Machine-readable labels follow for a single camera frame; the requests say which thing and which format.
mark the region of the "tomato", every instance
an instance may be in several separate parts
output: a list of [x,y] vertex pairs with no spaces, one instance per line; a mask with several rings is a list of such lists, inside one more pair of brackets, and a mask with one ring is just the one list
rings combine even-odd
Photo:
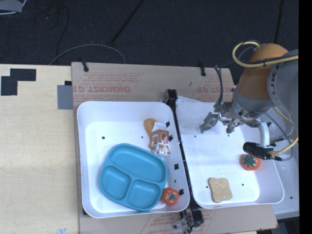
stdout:
[[260,166],[260,159],[251,154],[246,154],[242,157],[241,163],[246,170],[256,170]]
[[176,204],[180,194],[175,189],[172,189],[170,187],[167,187],[164,189],[161,200],[166,203],[167,205],[174,205]]

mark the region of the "bread slice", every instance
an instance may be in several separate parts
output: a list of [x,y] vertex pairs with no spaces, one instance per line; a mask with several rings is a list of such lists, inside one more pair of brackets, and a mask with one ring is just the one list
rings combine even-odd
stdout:
[[230,185],[226,178],[211,177],[208,179],[208,184],[215,203],[220,203],[224,200],[230,200],[232,198]]

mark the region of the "gray wire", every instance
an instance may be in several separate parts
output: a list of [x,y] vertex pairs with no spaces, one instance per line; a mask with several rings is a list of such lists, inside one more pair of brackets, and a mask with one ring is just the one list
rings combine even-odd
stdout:
[[122,57],[123,59],[123,63],[126,64],[126,60],[125,60],[125,57],[122,55],[121,52],[119,52],[117,49],[114,49],[110,46],[107,46],[107,45],[104,45],[104,44],[85,44],[85,45],[80,45],[80,46],[76,46],[76,47],[73,47],[73,48],[70,48],[66,51],[64,51],[63,53],[59,54],[57,57],[55,57],[50,63],[49,65],[51,65],[53,62],[55,62],[57,59],[59,59],[62,55],[66,54],[67,52],[69,51],[72,51],[74,49],[78,49],[78,48],[82,48],[82,47],[90,47],[90,46],[98,46],[98,47],[106,47],[106,48],[109,48],[109,49],[112,49],[112,50],[115,50],[118,54],[120,54],[120,56]]
[[[278,125],[277,122],[276,122],[271,116],[268,115],[268,113],[265,113],[265,115],[266,115],[267,117],[269,117],[271,121],[274,122],[274,124],[279,128],[279,130],[281,130],[281,132],[283,133],[283,135],[286,137],[286,139],[287,139],[287,141],[289,142],[289,144],[291,144],[290,139],[287,137],[287,134],[283,131],[283,129],[280,127],[280,125]],[[293,147],[292,147],[292,154],[290,155],[290,157],[288,157],[288,158],[282,158],[281,161],[290,160],[292,157],[293,157]]]

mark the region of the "blue divided plate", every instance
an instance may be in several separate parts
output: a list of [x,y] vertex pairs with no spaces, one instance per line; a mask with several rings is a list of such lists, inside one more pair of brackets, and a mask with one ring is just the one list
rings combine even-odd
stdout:
[[168,168],[157,155],[131,144],[116,145],[108,154],[99,185],[109,199],[139,211],[160,200]]

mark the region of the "cardboard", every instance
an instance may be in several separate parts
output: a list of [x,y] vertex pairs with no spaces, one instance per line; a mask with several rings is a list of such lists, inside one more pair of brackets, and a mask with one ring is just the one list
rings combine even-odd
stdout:
[[[220,95],[220,81],[213,68],[152,66],[134,64],[72,63],[73,105],[75,119],[79,224],[81,234],[153,234],[174,233],[172,225],[179,213],[140,214],[97,219],[83,213],[81,172],[77,131],[77,108],[89,100],[161,101],[167,89],[176,89],[178,96],[203,102],[215,102]],[[223,101],[232,100],[234,88],[229,69],[222,69]],[[271,205],[233,207],[218,210],[201,209],[204,223],[194,234],[237,233],[275,229],[277,220]]]

